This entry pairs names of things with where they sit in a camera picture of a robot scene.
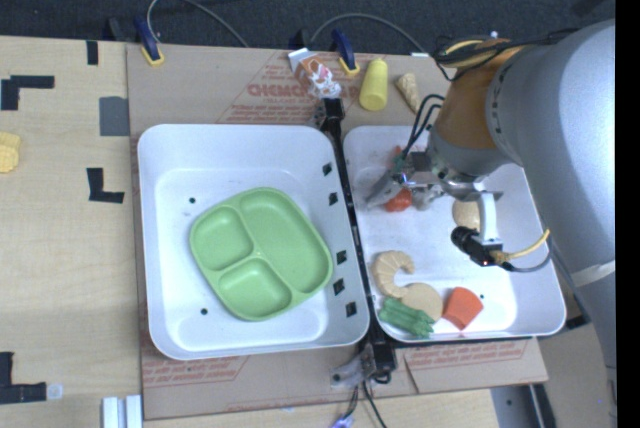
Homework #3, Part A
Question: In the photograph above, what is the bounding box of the beige cone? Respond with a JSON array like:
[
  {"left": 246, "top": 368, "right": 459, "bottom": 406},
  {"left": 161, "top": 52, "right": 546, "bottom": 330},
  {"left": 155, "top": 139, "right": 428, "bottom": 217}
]
[{"left": 394, "top": 72, "right": 422, "bottom": 115}]

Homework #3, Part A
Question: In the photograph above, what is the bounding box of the beige round bread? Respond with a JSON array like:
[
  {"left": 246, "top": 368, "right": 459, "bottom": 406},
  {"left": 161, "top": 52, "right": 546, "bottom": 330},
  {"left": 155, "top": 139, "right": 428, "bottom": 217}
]
[{"left": 401, "top": 282, "right": 444, "bottom": 323}]

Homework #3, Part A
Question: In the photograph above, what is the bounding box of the orange wedge slice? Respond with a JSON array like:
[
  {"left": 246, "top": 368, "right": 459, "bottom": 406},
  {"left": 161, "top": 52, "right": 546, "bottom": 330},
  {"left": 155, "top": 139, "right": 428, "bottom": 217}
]
[{"left": 440, "top": 286, "right": 486, "bottom": 332}]

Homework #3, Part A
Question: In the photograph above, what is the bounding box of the brown cardboard board red print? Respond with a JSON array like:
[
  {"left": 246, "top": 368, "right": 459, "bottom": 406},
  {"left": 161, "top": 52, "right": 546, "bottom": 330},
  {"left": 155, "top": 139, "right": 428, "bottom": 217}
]
[{"left": 124, "top": 42, "right": 549, "bottom": 420}]

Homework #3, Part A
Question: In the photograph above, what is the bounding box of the orange and white carton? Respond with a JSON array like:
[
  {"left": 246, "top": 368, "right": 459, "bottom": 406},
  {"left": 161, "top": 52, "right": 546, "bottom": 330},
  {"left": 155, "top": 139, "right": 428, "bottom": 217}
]
[{"left": 287, "top": 47, "right": 343, "bottom": 100}]

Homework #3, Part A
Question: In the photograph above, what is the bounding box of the orange carrot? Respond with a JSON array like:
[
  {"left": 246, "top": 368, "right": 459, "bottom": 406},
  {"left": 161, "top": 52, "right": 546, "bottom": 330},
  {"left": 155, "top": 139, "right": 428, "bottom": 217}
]
[{"left": 383, "top": 144, "right": 415, "bottom": 214}]

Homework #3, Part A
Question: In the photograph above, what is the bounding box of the yellow corn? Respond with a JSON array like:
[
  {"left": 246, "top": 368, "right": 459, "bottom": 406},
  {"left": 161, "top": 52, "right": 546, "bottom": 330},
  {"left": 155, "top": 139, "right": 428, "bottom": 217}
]
[{"left": 0, "top": 130, "right": 23, "bottom": 175}]

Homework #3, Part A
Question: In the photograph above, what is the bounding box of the green asparagus bunch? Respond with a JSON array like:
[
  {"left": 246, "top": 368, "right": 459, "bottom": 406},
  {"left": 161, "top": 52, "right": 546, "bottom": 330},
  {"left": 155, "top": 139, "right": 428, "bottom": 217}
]
[{"left": 377, "top": 296, "right": 436, "bottom": 340}]

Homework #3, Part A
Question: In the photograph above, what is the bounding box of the black cylinder on white bracket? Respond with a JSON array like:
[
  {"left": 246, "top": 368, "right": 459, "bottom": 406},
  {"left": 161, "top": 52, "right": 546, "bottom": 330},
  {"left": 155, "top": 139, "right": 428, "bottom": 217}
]
[{"left": 449, "top": 190, "right": 504, "bottom": 267}]

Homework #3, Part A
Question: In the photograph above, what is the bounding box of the beige round biscuit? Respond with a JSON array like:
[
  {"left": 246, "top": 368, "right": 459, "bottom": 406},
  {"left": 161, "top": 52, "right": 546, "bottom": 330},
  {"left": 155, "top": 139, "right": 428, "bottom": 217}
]
[{"left": 451, "top": 198, "right": 482, "bottom": 233}]

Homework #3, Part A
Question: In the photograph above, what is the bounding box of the white plastic tray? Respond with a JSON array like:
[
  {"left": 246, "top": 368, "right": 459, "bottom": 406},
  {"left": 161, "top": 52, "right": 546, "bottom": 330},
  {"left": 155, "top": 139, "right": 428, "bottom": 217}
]
[
  {"left": 342, "top": 124, "right": 568, "bottom": 343},
  {"left": 136, "top": 122, "right": 371, "bottom": 361}
]

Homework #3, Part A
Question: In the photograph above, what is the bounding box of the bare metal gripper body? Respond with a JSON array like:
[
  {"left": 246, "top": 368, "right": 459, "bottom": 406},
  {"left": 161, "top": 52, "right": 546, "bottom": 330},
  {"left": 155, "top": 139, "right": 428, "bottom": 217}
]
[{"left": 399, "top": 149, "right": 504, "bottom": 200}]

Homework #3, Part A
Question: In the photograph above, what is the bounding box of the thin black and white rod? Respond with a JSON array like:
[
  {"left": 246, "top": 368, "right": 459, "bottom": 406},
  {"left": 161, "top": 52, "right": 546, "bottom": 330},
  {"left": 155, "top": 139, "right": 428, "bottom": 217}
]
[{"left": 327, "top": 129, "right": 384, "bottom": 390}]

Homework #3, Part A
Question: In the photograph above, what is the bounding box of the green divided plate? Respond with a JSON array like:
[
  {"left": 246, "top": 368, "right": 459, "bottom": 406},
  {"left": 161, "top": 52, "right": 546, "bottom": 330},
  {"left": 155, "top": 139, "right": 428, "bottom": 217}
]
[{"left": 188, "top": 186, "right": 335, "bottom": 323}]

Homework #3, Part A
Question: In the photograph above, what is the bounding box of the beige croissant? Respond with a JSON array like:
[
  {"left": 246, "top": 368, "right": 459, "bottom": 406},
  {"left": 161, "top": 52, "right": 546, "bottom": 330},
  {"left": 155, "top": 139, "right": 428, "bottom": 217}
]
[{"left": 370, "top": 249, "right": 417, "bottom": 300}]

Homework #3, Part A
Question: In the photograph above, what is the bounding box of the yellow bottle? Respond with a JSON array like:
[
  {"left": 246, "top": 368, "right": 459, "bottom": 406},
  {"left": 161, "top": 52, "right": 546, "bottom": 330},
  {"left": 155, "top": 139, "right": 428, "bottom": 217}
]
[{"left": 358, "top": 56, "right": 390, "bottom": 113}]

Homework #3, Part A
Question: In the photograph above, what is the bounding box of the black block with thin wires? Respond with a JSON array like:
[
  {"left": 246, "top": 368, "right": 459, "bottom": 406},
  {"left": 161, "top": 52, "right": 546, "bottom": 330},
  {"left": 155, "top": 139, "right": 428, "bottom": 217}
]
[
  {"left": 318, "top": 97, "right": 347, "bottom": 133},
  {"left": 367, "top": 340, "right": 399, "bottom": 376}
]

